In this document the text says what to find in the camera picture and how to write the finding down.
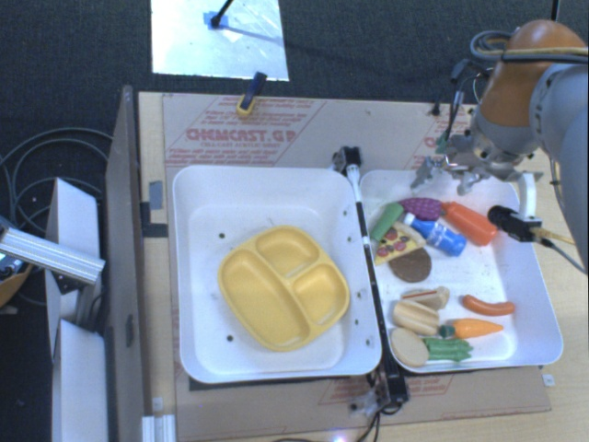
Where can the black cylinder on white bracket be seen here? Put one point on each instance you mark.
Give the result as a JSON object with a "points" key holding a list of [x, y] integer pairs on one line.
{"points": [[513, 221]]}

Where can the orange bottle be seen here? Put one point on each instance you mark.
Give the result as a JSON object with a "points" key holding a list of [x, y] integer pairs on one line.
{"points": [[471, 224]]}

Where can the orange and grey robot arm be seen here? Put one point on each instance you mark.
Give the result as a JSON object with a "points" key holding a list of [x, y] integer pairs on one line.
{"points": [[515, 90]]}

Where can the tan bread bun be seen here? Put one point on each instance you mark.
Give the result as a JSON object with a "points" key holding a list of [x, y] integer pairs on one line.
{"points": [[414, 317]]}

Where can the blue bottle white label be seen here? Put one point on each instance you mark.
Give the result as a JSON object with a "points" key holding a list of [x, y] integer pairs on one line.
{"points": [[442, 236]]}

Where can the green beans bundle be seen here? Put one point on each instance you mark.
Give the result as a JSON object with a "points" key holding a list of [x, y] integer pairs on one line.
{"points": [[448, 349]]}

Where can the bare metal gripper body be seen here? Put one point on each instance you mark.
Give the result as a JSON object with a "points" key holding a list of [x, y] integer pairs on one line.
{"points": [[474, 157]]}

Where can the brown cardboard board red print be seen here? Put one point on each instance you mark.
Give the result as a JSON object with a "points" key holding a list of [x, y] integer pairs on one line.
{"points": [[257, 131]]}

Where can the yellow pizza slice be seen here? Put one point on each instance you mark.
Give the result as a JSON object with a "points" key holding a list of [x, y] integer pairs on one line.
{"points": [[396, 246]]}

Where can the thin black and white rod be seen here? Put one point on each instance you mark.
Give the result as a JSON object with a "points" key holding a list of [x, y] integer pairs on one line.
{"points": [[369, 265]]}

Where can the tan round biscuit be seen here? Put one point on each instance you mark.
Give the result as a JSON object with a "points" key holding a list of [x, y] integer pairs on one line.
{"points": [[408, 348]]}

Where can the orange carrot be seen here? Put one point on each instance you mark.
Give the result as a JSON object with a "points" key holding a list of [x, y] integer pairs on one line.
{"points": [[474, 328]]}

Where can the green bottle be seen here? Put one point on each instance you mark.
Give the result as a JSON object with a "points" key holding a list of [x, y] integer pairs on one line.
{"points": [[385, 223]]}

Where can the orange sausage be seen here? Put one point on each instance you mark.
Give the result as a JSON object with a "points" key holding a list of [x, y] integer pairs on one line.
{"points": [[488, 306]]}

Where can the brown round biscuit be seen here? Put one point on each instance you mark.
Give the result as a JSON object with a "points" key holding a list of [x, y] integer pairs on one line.
{"points": [[412, 267]]}

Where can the white plastic tray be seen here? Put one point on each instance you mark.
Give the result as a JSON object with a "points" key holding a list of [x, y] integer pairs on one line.
{"points": [[488, 274], [207, 265]]}

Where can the yellow divided plate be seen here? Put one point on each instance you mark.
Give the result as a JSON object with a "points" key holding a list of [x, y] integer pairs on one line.
{"points": [[267, 288]]}

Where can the purple grapes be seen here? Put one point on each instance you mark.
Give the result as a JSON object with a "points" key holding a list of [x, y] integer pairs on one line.
{"points": [[423, 208]]}

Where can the hot dog in bun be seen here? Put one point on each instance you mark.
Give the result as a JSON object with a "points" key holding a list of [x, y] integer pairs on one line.
{"points": [[428, 296]]}

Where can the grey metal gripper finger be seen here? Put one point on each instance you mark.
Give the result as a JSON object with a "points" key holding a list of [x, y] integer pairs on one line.
{"points": [[468, 182], [425, 173]]}

